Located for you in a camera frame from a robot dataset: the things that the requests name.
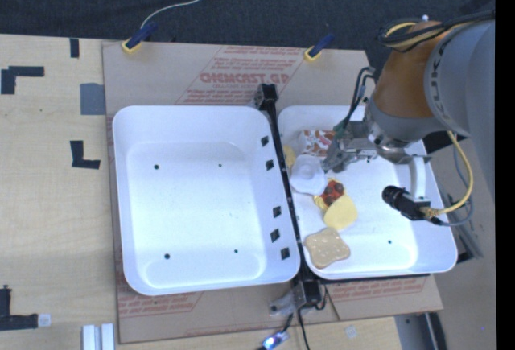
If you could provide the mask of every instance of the black tape marking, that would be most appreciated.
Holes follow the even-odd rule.
[[[4,286],[0,289],[0,331],[23,330],[38,327],[38,315],[11,315],[11,289]]]
[[[92,168],[98,170],[100,168],[100,160],[84,160],[84,142],[70,141],[72,148],[72,167]]]
[[[80,85],[80,115],[105,115],[105,92],[101,84]]]
[[[277,218],[281,215],[281,206],[274,207],[274,218]]]
[[[71,58],[79,58],[80,50],[79,50],[79,39],[71,38],[70,39],[70,57]]]
[[[270,239],[272,242],[276,242],[277,239],[279,239],[281,236],[281,233],[279,232],[279,229],[275,229],[272,233],[270,233]]]
[[[2,82],[0,83],[0,94],[14,94],[16,86],[16,76],[13,76],[9,70],[2,70]]]
[[[9,67],[2,70],[2,81],[0,83],[0,94],[14,94],[16,89],[17,76],[44,76],[44,67]]]
[[[281,250],[281,259],[282,260],[286,260],[289,256],[290,256],[290,249],[285,247],[284,249]]]
[[[14,76],[44,76],[45,67],[9,67],[9,72]]]

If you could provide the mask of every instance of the gray floor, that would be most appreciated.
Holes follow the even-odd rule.
[[[444,341],[431,337],[433,331],[428,331],[426,322],[428,315],[399,316],[397,325],[405,350],[497,348],[495,205],[473,142],[467,139],[461,146],[474,171],[475,212],[471,221],[454,233],[459,252],[469,253],[471,258],[449,272],[435,275],[444,307],[437,313]],[[456,173],[452,151],[452,147],[437,151],[431,165],[439,184],[457,200],[464,193],[464,186]]]
[[[495,205],[484,181],[471,140],[462,142],[474,171],[472,193],[476,210],[471,223],[466,224],[471,242],[475,242],[483,257],[459,263],[445,274],[437,274],[436,282],[444,309],[439,312],[449,350],[489,350],[496,345],[496,233]],[[434,172],[453,196],[463,194],[454,168],[452,149],[435,155]]]

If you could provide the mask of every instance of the black cable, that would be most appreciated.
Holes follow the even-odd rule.
[[[324,288],[324,293],[323,293],[323,300],[322,300],[322,305],[319,307],[319,306],[315,306],[315,309],[318,310],[318,311],[322,311],[326,304],[328,303],[328,300],[329,300],[329,291],[328,291],[328,288],[326,286],[323,287]]]
[[[396,43],[404,43],[406,41],[410,41],[411,39],[415,39],[419,36],[422,36],[422,38],[419,41],[413,42],[409,47],[405,49],[398,49],[395,47],[392,47],[395,51],[398,52],[408,52],[409,50],[415,48],[420,43],[427,41],[428,39],[433,39],[434,37],[437,37],[438,35],[441,35],[443,32],[450,30],[453,27],[456,27],[458,25],[462,25],[465,23],[478,23],[481,21],[486,21],[490,19],[495,19],[496,17],[496,11],[494,10],[487,10],[487,11],[481,11],[474,14],[465,15],[462,17],[458,17],[457,19],[450,19],[446,21],[445,23],[435,24],[431,27],[423,28],[422,30],[407,32],[404,34],[388,34],[389,31],[397,27],[403,23],[418,23],[421,20],[420,19],[404,19],[404,20],[396,20],[391,22],[386,27],[383,27],[379,30],[379,34],[377,35],[377,40],[380,44],[382,44],[385,47],[392,47]]]
[[[306,349],[310,350],[309,343],[307,342],[306,329],[304,328],[303,315],[301,314],[301,310],[302,310],[302,308],[299,308],[297,310],[297,317],[299,318],[300,328],[303,331],[303,338],[304,338],[304,343],[306,345]]]
[[[338,123],[338,125],[334,127],[334,130],[340,130],[343,133],[345,131],[345,129],[347,128],[347,124],[350,122],[351,116],[354,114],[354,111],[356,111],[358,105],[361,103],[363,94],[365,93],[364,90],[365,90],[365,83],[366,83],[367,79],[368,78],[373,79],[373,76],[368,74],[365,77],[363,77],[363,80],[361,80],[361,77],[363,76],[363,74],[366,71],[370,71],[370,70],[371,70],[370,67],[364,67],[358,73],[357,79],[356,79],[356,85],[354,86],[354,93],[352,94],[351,105],[348,110],[347,117],[345,117],[342,121],[340,121]]]
[[[458,175],[461,178],[463,185],[465,187],[468,187],[468,181],[465,178],[464,173],[461,171],[461,168],[459,167],[458,151],[457,151],[456,147],[454,147],[454,149],[453,149],[453,157],[454,157],[454,165],[456,167],[456,170],[458,171]],[[447,194],[447,198],[449,199],[449,203],[453,204],[453,200],[452,200],[451,196]],[[470,219],[472,218],[472,216],[474,215],[474,211],[475,211],[472,196],[468,197],[467,203],[465,203],[461,208],[468,208],[467,215],[461,220],[452,221],[452,222],[447,223],[445,221],[441,221],[437,217],[433,217],[431,219],[431,222],[436,225],[442,225],[443,227],[457,227],[459,225],[463,225],[463,224],[469,222]]]
[[[288,330],[288,328],[290,327],[291,325],[291,320],[293,320],[293,313],[291,313],[289,316],[288,316],[288,320],[286,321],[286,324],[284,326],[284,328],[281,330],[281,333],[284,333],[286,330]]]

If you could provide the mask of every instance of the black connector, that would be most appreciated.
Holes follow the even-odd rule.
[[[430,222],[435,225],[443,225],[443,221],[441,221],[438,217],[431,217]]]
[[[317,281],[302,282],[304,287],[304,294],[306,295],[306,304],[308,306],[317,306],[322,302],[322,293],[320,292],[320,284]]]
[[[275,112],[275,103],[279,99],[275,84],[260,84],[254,95],[254,105],[260,111]]]
[[[429,201],[413,201],[410,193],[404,188],[388,186],[382,192],[383,200],[392,208],[410,220],[425,220],[426,216],[420,211],[421,207],[429,207]]]

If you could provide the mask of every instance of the black hole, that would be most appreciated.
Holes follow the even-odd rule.
[[[276,241],[278,238],[280,238],[281,234],[279,234],[279,229],[275,229],[272,233],[270,233],[270,238],[272,239],[272,242]]]
[[[288,249],[287,247],[285,249],[282,249],[281,250],[281,258],[283,260],[287,259],[288,257],[290,256],[290,249]]]

